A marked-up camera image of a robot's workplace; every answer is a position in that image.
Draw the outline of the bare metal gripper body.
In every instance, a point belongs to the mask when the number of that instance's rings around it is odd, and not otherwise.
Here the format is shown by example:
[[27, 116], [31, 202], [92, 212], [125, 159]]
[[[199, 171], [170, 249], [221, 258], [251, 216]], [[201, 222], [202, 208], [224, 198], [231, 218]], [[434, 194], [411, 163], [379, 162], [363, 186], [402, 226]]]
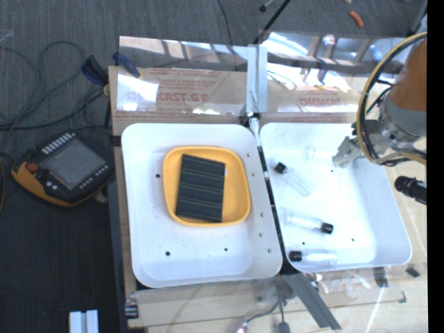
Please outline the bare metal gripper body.
[[391, 149], [397, 153], [415, 151], [415, 143], [422, 135], [407, 132], [396, 123], [384, 120], [366, 120], [365, 135], [376, 154], [382, 155]]

